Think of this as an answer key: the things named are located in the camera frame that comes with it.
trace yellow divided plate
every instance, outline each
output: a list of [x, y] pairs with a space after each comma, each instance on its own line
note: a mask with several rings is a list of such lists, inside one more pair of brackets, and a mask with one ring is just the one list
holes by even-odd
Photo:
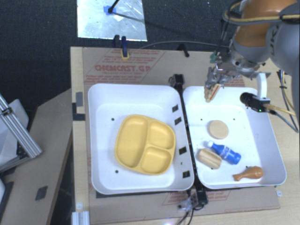
[[165, 173], [174, 157], [173, 129], [142, 115], [127, 116], [119, 129], [115, 157], [124, 167], [149, 175]]

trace blue bottle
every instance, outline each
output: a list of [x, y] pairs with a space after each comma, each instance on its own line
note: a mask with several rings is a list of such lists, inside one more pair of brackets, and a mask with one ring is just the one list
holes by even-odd
[[224, 145], [217, 145], [213, 141], [209, 141], [207, 144], [211, 147], [222, 159], [226, 160], [230, 164], [238, 164], [241, 155], [237, 152], [232, 151], [230, 148]]

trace blue clamp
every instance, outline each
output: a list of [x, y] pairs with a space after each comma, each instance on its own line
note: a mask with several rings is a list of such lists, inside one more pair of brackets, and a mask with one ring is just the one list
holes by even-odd
[[117, 10], [116, 10], [116, 8], [114, 7], [113, 8], [113, 10], [112, 10], [112, 12], [110, 13], [110, 12], [108, 12], [108, 9], [110, 9], [111, 8], [111, 6], [104, 6], [103, 7], [103, 10], [104, 10], [104, 12], [105, 12], [105, 14], [106, 15], [113, 15], [114, 13], [116, 13], [117, 12]]
[[127, 60], [129, 59], [129, 53], [127, 51], [127, 40], [125, 36], [122, 37], [121, 42], [122, 42], [121, 57], [123, 60]]

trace metal sheet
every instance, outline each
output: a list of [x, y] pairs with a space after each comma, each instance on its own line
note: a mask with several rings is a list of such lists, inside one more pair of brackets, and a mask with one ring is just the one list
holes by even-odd
[[105, 12], [115, 0], [77, 0], [78, 37], [147, 41], [142, 0], [120, 0], [114, 14]]

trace dark floor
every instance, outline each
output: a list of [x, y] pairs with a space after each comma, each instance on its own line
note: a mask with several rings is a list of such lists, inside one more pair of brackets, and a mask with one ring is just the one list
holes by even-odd
[[[216, 44], [224, 9], [234, 0], [142, 0], [148, 42], [129, 42], [130, 48], [168, 40]], [[0, 93], [18, 98], [27, 110], [70, 88], [71, 46], [111, 47], [111, 40], [77, 37], [76, 0], [0, 0]], [[229, 36], [234, 27], [229, 28]], [[213, 47], [186, 44], [188, 50]], [[151, 49], [176, 50], [178, 44]], [[53, 224], [67, 224], [71, 189], [68, 163]]]

